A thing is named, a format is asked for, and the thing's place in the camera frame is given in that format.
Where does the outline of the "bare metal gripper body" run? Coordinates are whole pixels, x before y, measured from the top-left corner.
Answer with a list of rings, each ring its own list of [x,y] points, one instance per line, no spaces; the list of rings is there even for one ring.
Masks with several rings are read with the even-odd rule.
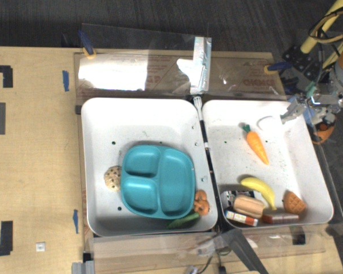
[[[309,91],[306,93],[308,103],[313,107],[333,106],[343,108],[343,92],[334,91],[330,93]]]

